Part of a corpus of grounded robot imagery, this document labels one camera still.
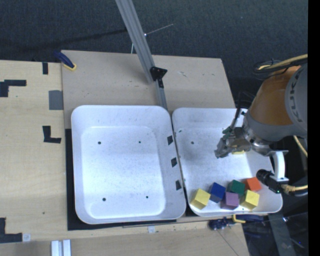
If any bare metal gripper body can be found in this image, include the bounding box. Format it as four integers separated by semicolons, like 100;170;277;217
223;126;274;157

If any white plastic tray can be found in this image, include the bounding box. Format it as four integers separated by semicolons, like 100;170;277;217
171;107;284;218
70;104;187;225

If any green cube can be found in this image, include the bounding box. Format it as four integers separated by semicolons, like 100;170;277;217
226;179;246;197

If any blue cube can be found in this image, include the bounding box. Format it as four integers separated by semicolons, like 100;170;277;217
208;182;227;204

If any orange cube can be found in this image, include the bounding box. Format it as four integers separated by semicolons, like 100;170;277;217
244;176;263;193

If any purple cube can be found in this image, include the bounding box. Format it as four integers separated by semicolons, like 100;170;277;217
220;191;240;211

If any black cylinder on white bracket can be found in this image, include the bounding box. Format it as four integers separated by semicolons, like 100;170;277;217
255;149;290;194

